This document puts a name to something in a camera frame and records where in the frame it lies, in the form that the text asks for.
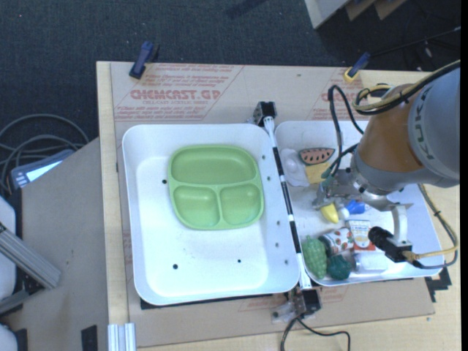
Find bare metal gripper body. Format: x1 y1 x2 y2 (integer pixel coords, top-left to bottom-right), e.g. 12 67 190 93
318 167 394 211

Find yellow banana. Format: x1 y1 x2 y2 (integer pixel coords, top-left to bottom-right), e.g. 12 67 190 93
320 202 339 224

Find blue and white bottle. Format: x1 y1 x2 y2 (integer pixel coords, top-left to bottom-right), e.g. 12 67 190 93
338 199 372 220

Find yellow cheese slice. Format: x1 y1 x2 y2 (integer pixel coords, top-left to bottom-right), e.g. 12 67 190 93
304 162 332 185

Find thin black and white rod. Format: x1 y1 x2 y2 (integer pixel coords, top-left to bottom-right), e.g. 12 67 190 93
263 116 312 290

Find clear plastic packet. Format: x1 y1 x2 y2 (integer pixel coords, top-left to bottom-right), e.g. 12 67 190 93
280 148 310 188

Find red watermelon slice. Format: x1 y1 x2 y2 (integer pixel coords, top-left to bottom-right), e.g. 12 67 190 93
298 147 336 167

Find red and white can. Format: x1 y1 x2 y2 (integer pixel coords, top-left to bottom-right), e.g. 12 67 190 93
318 227 355 257

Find orange and white carton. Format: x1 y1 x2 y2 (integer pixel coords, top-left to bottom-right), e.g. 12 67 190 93
347 219 378 253

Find light green grapes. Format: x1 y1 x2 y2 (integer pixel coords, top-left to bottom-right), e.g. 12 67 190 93
301 235 328 280

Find dark green broccoli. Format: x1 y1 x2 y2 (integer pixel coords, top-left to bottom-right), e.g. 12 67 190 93
325 254 354 282

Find clear plastic bottle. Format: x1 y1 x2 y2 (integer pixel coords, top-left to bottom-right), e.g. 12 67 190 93
352 251 389 273

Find white plastic tray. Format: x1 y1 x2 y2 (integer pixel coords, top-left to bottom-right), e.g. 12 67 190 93
121 123 302 306
273 120 445 287

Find green divided plate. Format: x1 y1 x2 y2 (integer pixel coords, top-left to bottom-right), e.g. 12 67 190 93
167 144 265 231

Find brown cardboard board red print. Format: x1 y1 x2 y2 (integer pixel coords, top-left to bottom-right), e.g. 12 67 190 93
109 62 437 348

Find black cylinder on white bracket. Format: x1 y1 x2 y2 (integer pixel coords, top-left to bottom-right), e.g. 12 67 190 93
367 203 414 264

